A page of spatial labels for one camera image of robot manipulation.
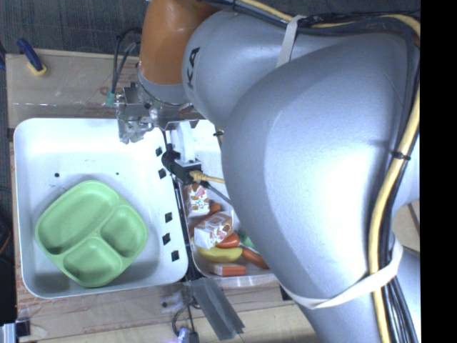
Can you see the white plastic tray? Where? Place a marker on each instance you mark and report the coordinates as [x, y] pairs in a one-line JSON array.
[[203, 155], [89, 148]]

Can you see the small orange toy food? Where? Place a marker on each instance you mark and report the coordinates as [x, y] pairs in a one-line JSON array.
[[215, 207]]

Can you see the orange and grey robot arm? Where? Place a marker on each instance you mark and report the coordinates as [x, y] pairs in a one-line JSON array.
[[314, 148]]

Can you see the black cylinder on white bracket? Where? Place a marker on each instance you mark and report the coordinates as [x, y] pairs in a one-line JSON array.
[[182, 163]]

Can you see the tall white printed carton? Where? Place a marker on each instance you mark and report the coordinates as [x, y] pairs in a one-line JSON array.
[[197, 198]]

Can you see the green toy vegetable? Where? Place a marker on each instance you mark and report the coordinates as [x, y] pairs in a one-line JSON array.
[[247, 241]]

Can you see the red sausage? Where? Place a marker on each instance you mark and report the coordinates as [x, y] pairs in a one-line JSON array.
[[228, 241]]

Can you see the thin black and white rod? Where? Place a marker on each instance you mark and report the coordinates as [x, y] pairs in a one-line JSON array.
[[183, 220]]

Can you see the yellow banana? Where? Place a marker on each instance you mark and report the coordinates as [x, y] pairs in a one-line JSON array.
[[219, 254]]

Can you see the green divided plate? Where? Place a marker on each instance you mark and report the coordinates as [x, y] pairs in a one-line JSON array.
[[91, 232]]

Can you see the orange carrot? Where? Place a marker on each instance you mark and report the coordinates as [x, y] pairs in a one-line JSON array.
[[255, 258]]

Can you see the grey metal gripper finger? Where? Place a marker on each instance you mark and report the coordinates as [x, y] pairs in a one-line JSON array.
[[145, 127], [128, 132]]

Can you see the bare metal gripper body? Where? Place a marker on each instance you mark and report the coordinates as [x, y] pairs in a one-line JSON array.
[[135, 105]]

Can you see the white and orange carton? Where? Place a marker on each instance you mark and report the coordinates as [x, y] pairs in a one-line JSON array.
[[212, 229]]

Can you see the orange and white packet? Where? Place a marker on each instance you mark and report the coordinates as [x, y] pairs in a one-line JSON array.
[[226, 269]]

